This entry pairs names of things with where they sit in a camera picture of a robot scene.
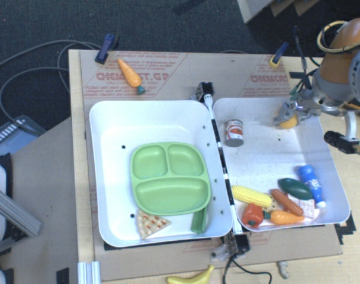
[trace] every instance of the yellow corn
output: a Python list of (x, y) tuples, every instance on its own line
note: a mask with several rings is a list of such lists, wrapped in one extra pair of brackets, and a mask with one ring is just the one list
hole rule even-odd
[(272, 199), (269, 195), (263, 192), (254, 191), (251, 188), (233, 185), (232, 191), (234, 199), (243, 202), (254, 203), (262, 207), (269, 207), (272, 203)]

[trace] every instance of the toy pizza slice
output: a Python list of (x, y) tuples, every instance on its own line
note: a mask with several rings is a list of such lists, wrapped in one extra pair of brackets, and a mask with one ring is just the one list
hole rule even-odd
[(169, 224), (171, 224), (171, 222), (162, 217), (157, 215), (150, 215), (141, 210), (138, 210), (137, 225), (139, 234), (142, 239), (145, 239), (159, 230), (162, 230)]

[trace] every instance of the tin can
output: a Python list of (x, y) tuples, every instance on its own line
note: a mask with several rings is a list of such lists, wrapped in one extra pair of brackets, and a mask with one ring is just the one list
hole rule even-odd
[(225, 124), (225, 144), (238, 147), (243, 144), (243, 123), (238, 119), (228, 120)]

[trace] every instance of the black floor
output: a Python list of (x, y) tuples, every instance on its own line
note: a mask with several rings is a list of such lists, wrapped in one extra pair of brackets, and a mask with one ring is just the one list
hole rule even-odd
[[(271, 54), (287, 41), (285, 55), (298, 56), (295, 25), (305, 39), (305, 53), (317, 56), (319, 30), (356, 17), (360, 0), (321, 0), (300, 17), (293, 6), (276, 18), (265, 8), (248, 24), (236, 0), (0, 0), (0, 62), (56, 40), (101, 45), (106, 33), (120, 36), (120, 50)], [(0, 90), (22, 71), (55, 67), (68, 44), (47, 45), (0, 66)], [(86, 49), (83, 44), (73, 48)], [(65, 54), (60, 65), (67, 67)], [(54, 70), (23, 74), (3, 90), (2, 103), (12, 117), (28, 115), (48, 130), (70, 115), (69, 95)], [(0, 125), (7, 121), (0, 108)]]

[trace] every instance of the green plate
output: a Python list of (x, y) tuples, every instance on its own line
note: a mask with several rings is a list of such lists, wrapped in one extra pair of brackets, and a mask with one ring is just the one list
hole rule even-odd
[(210, 181), (201, 153), (187, 143), (150, 143), (135, 149), (131, 184), (138, 206), (153, 215), (199, 211), (210, 200)]

